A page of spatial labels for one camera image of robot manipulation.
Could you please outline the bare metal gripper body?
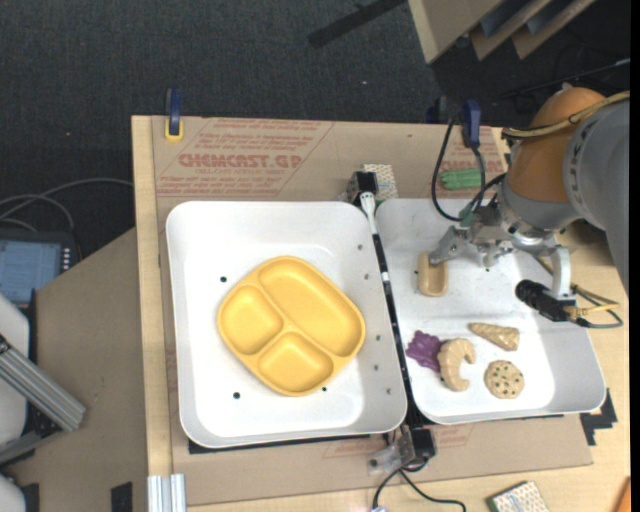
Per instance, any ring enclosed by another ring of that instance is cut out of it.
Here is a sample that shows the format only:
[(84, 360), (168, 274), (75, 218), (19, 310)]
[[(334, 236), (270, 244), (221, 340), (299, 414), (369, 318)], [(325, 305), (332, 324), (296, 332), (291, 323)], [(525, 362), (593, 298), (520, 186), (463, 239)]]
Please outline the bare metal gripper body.
[(551, 244), (553, 237), (553, 231), (534, 227), (502, 203), (482, 206), (467, 235), (480, 252), (493, 255), (513, 250), (537, 254)]

